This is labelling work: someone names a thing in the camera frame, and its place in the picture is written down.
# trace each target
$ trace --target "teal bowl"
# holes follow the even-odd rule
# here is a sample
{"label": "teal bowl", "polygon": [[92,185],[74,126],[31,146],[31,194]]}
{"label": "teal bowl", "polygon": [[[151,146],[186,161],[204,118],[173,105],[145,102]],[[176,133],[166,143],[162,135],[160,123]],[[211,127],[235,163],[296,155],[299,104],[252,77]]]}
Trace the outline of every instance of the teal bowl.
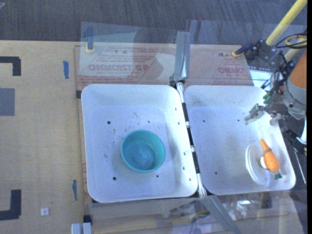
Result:
{"label": "teal bowl", "polygon": [[162,165],[166,150],[157,135],[146,130],[136,130],[123,139],[121,156],[132,170],[148,173],[155,171]]}

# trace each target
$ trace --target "small white square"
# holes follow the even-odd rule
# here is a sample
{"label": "small white square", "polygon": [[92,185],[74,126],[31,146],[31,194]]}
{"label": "small white square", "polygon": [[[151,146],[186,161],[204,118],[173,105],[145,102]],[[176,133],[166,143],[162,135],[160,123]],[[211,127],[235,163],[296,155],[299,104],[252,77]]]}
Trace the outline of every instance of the small white square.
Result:
{"label": "small white square", "polygon": [[42,208],[41,216],[48,216],[48,215],[49,215],[49,208]]}

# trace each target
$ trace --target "white plate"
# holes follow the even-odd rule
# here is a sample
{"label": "white plate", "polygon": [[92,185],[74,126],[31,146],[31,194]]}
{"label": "white plate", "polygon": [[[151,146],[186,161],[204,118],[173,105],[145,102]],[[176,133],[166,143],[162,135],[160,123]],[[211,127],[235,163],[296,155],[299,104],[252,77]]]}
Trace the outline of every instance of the white plate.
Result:
{"label": "white plate", "polygon": [[[296,182],[293,167],[278,125],[264,114],[245,125],[244,118],[265,91],[253,86],[190,86],[185,101],[201,177],[205,188],[216,195],[289,190]],[[281,179],[259,170],[260,139],[272,148],[281,164]],[[248,153],[250,145],[253,153]],[[252,169],[246,166],[246,158]]]}
{"label": "white plate", "polygon": [[[81,94],[87,181],[90,196],[102,203],[187,197],[198,187],[178,92],[164,85],[92,84]],[[120,154],[123,138],[144,129],[166,148],[163,165],[138,173]]]}

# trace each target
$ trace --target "gray square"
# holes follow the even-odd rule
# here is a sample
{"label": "gray square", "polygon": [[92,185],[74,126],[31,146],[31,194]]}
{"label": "gray square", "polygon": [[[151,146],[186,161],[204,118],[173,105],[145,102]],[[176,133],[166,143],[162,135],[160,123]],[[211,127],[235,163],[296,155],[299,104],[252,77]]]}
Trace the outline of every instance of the gray square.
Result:
{"label": "gray square", "polygon": [[15,89],[0,88],[0,116],[15,115]]}

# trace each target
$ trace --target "gray carpet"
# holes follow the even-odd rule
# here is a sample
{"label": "gray carpet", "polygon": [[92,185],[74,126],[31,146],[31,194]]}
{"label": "gray carpet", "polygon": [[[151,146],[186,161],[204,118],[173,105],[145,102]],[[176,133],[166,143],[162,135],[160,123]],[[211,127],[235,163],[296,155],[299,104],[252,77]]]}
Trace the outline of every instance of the gray carpet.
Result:
{"label": "gray carpet", "polygon": [[[188,20],[205,20],[261,28],[279,23],[295,1],[0,0],[5,2],[0,10],[0,39],[79,41],[83,21],[186,30]],[[307,7],[293,24],[307,24]],[[242,40],[244,32],[238,29],[235,37]],[[228,30],[226,34],[232,35],[233,28]]]}

